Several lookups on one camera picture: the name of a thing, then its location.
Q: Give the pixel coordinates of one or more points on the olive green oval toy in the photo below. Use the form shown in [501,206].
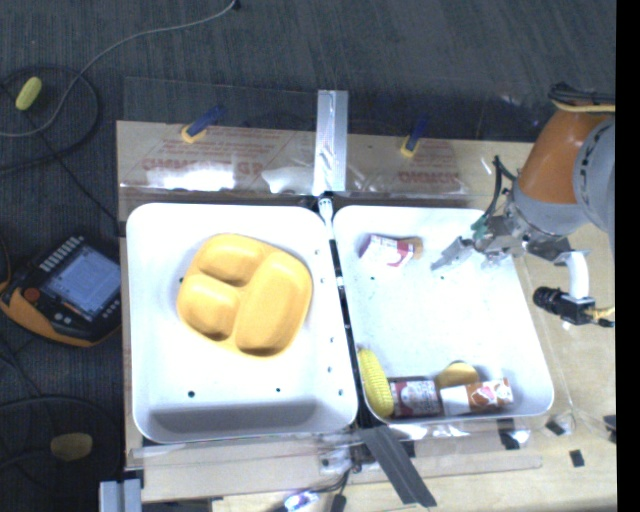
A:
[71,446]

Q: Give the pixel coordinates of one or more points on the yellow divided plate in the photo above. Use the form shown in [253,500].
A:
[250,295]

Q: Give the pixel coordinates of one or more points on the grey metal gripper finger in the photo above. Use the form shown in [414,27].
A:
[454,246]
[450,261]

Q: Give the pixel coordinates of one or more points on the yellow green oblong toy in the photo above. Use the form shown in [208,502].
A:
[28,93]

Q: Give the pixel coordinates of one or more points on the white plastic tray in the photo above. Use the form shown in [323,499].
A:
[165,350]
[450,320]

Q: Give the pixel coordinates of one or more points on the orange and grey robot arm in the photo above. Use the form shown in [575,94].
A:
[555,160]

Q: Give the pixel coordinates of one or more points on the yellow toy lemon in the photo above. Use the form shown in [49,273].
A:
[456,375]

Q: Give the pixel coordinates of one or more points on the red can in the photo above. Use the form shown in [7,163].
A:
[415,397]

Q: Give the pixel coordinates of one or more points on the brown cardboard board red print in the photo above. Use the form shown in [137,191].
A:
[250,160]

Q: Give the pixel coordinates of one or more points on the yellow toy corn cob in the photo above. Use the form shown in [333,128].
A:
[376,382]

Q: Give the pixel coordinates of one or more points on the brown toy biscuit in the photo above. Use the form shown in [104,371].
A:
[417,247]

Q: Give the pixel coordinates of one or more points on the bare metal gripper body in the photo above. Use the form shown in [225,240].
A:
[502,237]

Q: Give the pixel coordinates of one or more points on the black cylinder on white bracket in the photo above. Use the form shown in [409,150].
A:
[567,300]

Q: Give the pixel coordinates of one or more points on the red and white carton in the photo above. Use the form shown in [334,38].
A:
[385,250]

